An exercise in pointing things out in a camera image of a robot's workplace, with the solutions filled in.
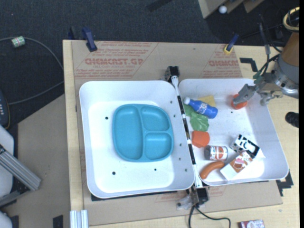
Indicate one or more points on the red and white can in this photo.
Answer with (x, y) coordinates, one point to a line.
(217, 153)

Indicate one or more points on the brown cardboard board, red print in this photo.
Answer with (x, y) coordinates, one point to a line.
(142, 56)

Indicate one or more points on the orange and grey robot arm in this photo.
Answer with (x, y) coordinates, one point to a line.
(290, 56)

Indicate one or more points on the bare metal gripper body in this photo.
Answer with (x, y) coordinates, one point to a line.
(285, 89)

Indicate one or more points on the orange sausage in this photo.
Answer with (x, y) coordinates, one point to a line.
(210, 168)

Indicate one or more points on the white ball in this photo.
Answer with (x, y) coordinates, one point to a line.
(222, 9)

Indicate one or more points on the orange block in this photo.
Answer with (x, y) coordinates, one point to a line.
(200, 139)

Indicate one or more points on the white plastic tray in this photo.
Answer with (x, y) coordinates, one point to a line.
(99, 151)
(237, 125)

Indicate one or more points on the white carton with brown print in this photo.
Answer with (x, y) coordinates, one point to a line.
(235, 167)

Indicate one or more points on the yellow cheese slice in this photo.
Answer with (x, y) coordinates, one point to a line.
(209, 100)

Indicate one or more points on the black and white carton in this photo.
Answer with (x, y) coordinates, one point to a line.
(243, 144)

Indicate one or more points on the thin black and white rod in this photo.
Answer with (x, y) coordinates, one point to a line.
(183, 114)

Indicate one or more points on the blue bottle with white cap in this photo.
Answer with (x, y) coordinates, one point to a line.
(204, 108)

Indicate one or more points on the green lettuce leaf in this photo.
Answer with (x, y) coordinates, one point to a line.
(200, 122)

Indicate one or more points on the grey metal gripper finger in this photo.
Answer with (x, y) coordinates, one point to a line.
(266, 98)
(244, 93)

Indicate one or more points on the red packet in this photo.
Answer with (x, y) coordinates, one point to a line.
(252, 224)

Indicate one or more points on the green and white small can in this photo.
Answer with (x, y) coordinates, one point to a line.
(18, 41)

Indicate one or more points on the orange round cup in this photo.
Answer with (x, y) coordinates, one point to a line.
(240, 105)

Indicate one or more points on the blue divided plate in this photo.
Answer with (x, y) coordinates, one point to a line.
(129, 132)

